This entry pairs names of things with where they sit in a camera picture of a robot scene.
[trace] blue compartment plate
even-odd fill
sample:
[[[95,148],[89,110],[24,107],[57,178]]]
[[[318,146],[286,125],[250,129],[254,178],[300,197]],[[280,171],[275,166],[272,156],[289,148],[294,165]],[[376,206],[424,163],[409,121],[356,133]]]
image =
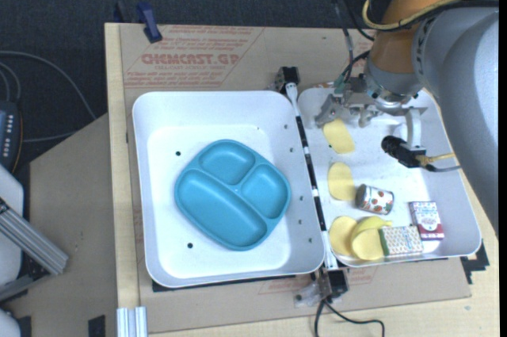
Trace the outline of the blue compartment plate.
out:
[[[291,200],[282,173],[262,155],[234,140],[200,151],[175,184],[178,208],[204,234],[231,250],[262,243]]]

